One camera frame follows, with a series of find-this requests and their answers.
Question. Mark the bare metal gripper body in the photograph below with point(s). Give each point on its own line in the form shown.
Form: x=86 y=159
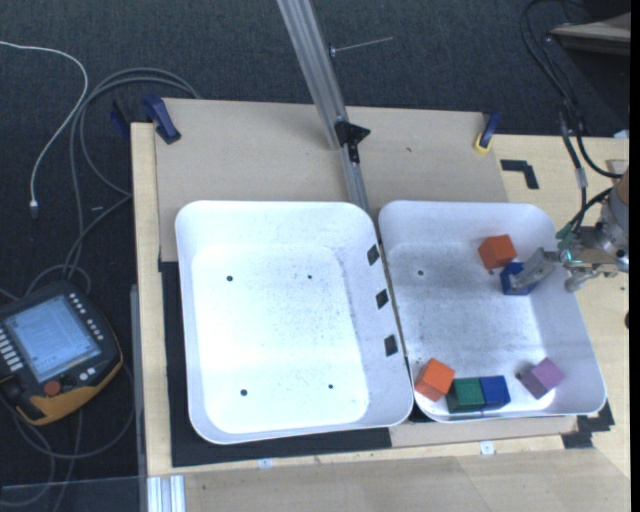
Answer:
x=602 y=252

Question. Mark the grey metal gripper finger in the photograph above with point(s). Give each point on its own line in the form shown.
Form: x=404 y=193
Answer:
x=577 y=280
x=536 y=267

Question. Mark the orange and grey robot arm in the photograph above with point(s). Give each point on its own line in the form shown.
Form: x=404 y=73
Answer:
x=621 y=200

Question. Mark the blue cube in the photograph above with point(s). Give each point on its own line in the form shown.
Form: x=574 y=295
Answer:
x=509 y=282
x=496 y=390

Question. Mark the orange cube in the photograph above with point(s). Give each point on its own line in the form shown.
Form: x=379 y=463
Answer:
x=434 y=379
x=496 y=251

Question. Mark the white plastic tray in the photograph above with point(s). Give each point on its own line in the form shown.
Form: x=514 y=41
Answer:
x=465 y=325
x=280 y=340

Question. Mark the purple cube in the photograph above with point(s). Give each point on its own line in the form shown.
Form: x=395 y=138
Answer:
x=542 y=377

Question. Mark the green cube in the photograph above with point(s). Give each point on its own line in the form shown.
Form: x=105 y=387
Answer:
x=468 y=395

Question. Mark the brown cardboard board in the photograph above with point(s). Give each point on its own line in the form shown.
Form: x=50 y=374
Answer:
x=250 y=155

